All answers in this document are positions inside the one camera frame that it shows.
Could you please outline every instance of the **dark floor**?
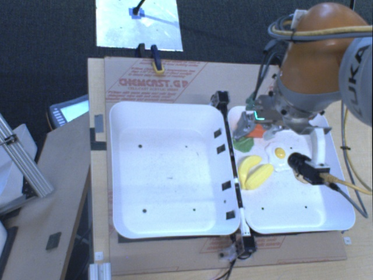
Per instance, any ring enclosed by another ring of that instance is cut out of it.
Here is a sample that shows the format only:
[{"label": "dark floor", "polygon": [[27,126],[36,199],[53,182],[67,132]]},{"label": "dark floor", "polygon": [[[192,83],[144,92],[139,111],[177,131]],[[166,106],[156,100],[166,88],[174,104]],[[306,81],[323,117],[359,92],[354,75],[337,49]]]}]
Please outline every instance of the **dark floor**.
[{"label": "dark floor", "polygon": [[[270,23],[296,8],[325,1],[350,4],[350,0],[177,0],[184,52],[161,56],[259,63],[270,39],[266,33]],[[369,24],[372,2],[356,0],[356,12]],[[87,93],[88,58],[134,56],[129,49],[96,47],[95,28],[95,0],[0,0],[0,113],[12,128],[26,123],[39,150],[50,130],[48,106]],[[74,279],[85,263],[87,246],[77,243],[67,279]]]}]

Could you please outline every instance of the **table surface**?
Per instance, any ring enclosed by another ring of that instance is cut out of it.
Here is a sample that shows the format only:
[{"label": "table surface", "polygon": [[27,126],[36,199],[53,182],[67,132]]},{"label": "table surface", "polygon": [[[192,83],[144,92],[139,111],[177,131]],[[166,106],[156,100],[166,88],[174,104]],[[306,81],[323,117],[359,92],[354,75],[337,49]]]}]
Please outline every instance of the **table surface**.
[{"label": "table surface", "polygon": [[[259,69],[258,65],[252,65],[254,72]],[[89,59],[89,92],[90,109],[92,113],[102,113],[105,107],[105,85],[104,85],[104,60]],[[347,170],[343,161],[340,133],[340,103],[333,103],[326,111],[326,118],[332,129],[332,136],[337,154],[342,166],[342,171],[347,176]],[[94,115],[90,116],[90,125],[94,126]],[[372,128],[364,125],[352,115],[349,116],[346,126],[347,143],[351,147],[350,156],[356,171],[368,185],[372,186]],[[97,141],[105,141],[105,133],[96,134]],[[92,165],[95,163],[106,163],[103,153],[93,151],[91,154]],[[93,210],[93,236],[94,251],[100,250],[104,254],[103,261],[109,262],[108,254],[108,199],[106,186],[106,169],[92,172],[92,198],[95,206]],[[355,194],[350,190],[353,200],[357,201]],[[372,279],[373,266],[373,222],[372,222],[372,197],[361,194],[365,203],[369,218],[363,218],[356,212],[356,222],[353,228],[343,234],[350,239],[351,244],[346,245],[347,260],[315,262],[306,264],[272,265],[262,267],[239,267],[234,268],[230,279]],[[206,269],[201,271],[166,272],[157,274],[140,274],[113,276],[114,280],[167,280],[167,279],[215,279],[225,272],[223,269]]]}]

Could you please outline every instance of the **blue tape piece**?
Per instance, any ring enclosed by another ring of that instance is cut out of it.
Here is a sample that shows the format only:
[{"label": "blue tape piece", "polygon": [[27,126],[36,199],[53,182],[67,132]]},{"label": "blue tape piece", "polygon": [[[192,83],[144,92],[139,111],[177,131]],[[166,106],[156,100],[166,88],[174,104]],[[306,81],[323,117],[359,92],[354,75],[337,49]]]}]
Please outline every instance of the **blue tape piece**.
[{"label": "blue tape piece", "polygon": [[134,9],[134,7],[128,9],[128,12],[129,12],[129,15],[131,16],[131,18],[133,18],[133,19],[141,19],[141,18],[145,17],[145,11],[142,8],[140,8],[139,13],[138,13],[137,16],[135,16],[133,14],[133,9]]}]

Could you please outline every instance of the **toy fried egg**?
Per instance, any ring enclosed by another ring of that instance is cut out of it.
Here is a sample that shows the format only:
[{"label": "toy fried egg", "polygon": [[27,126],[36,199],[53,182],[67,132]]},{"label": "toy fried egg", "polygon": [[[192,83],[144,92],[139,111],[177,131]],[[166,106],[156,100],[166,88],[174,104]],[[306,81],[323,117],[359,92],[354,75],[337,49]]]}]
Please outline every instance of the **toy fried egg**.
[{"label": "toy fried egg", "polygon": [[285,144],[280,142],[271,142],[265,148],[265,152],[268,156],[268,163],[273,165],[276,172],[291,170],[287,163],[287,158],[293,153],[293,151]]}]

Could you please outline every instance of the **green light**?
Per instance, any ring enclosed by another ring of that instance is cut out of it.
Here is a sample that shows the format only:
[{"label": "green light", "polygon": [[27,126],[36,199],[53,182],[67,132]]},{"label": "green light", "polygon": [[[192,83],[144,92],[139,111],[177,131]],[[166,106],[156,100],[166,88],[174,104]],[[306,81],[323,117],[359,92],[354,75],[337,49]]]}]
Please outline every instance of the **green light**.
[{"label": "green light", "polygon": [[256,113],[256,111],[254,111],[254,116],[256,120],[265,120],[263,117],[258,117],[258,113]]}]

